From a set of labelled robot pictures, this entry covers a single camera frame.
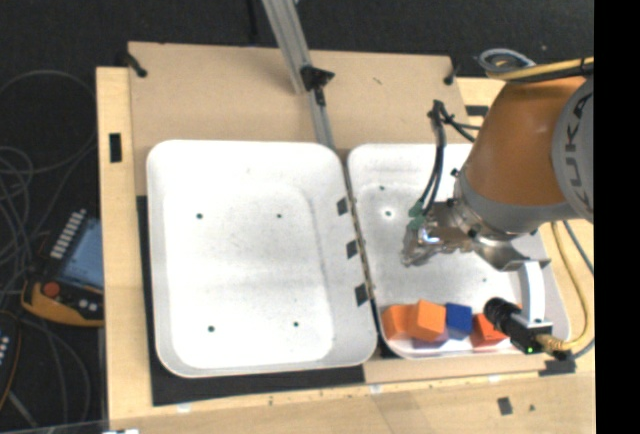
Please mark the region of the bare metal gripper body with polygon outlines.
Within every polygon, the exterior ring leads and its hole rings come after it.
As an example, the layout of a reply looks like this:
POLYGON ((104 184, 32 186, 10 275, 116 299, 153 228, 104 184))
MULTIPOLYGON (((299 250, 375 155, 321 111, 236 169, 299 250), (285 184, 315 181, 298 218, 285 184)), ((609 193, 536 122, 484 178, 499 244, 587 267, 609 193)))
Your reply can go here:
POLYGON ((515 270, 531 260, 514 246, 516 235, 494 230, 461 200, 433 202, 429 208, 417 202, 408 216, 400 257, 406 267, 455 252, 474 252, 497 270, 515 270))

